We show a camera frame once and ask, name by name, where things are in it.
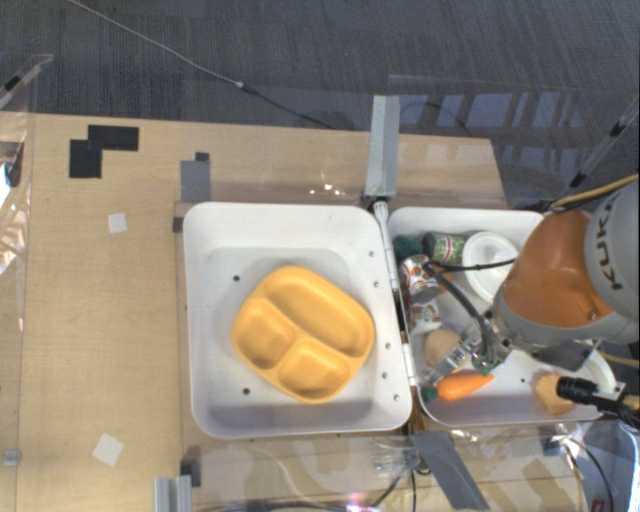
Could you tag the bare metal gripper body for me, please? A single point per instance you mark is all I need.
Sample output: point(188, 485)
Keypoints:
point(489, 345)

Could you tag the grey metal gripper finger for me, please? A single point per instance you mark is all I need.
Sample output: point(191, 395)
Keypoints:
point(448, 364)
point(470, 336)

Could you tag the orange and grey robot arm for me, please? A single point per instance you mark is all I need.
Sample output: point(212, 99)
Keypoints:
point(555, 280)

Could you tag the orange carrot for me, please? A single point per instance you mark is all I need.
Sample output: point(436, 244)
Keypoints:
point(460, 386)

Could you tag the white printed cup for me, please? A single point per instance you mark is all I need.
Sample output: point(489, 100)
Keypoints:
point(425, 316)

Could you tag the white plastic tray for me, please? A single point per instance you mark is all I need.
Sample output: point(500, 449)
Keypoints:
point(505, 400)
point(215, 320)

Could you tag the white bowl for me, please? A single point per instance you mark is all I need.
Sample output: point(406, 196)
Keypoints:
point(485, 260)

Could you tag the red and white patterned can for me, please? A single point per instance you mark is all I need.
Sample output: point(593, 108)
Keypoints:
point(416, 277)

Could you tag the beige bread slice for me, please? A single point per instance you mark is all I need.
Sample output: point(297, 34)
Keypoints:
point(550, 397)

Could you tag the green and white can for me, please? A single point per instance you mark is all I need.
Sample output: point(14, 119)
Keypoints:
point(445, 247)

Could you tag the dark green broccoli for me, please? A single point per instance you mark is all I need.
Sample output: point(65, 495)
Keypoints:
point(404, 246)

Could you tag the orange divided plate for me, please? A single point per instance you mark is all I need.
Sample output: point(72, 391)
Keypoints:
point(300, 330)

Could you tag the black cylinder on white bracket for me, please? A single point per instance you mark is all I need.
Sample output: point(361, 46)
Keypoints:
point(580, 388)

